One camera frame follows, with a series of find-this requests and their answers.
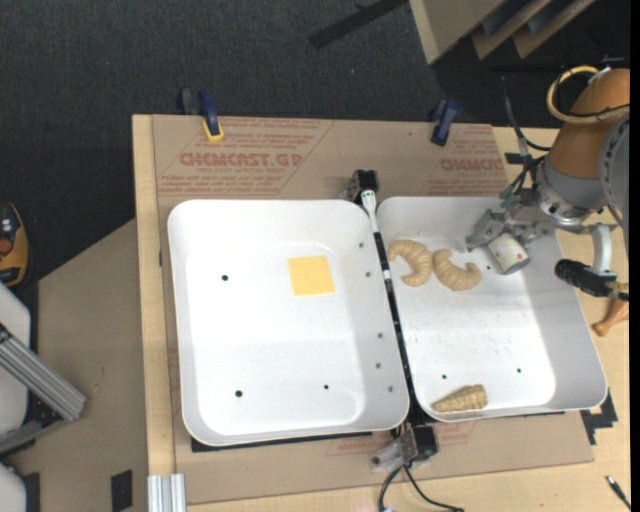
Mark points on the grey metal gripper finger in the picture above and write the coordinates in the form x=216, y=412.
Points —
x=484, y=229
x=535, y=233

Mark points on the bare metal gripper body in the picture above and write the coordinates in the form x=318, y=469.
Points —
x=530, y=216

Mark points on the small white can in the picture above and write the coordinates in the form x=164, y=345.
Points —
x=509, y=255

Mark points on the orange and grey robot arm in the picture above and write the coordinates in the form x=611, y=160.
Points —
x=580, y=140

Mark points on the beige croissant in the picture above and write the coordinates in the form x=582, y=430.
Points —
x=452, y=272
x=417, y=260

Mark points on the white plastic tray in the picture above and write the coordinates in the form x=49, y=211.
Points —
x=490, y=340
x=260, y=340

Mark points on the brown wooden pin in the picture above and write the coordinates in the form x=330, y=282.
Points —
x=614, y=316

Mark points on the thin black and white rod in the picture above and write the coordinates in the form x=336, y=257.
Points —
x=395, y=320

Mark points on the beige ice cream cone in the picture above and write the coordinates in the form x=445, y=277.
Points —
x=462, y=398

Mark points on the yellow cheese slice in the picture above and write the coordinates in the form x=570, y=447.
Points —
x=310, y=276

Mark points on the brown cardboard board red print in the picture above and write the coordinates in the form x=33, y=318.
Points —
x=300, y=155

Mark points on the black cylinder on white bracket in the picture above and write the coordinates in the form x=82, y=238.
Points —
x=575, y=273

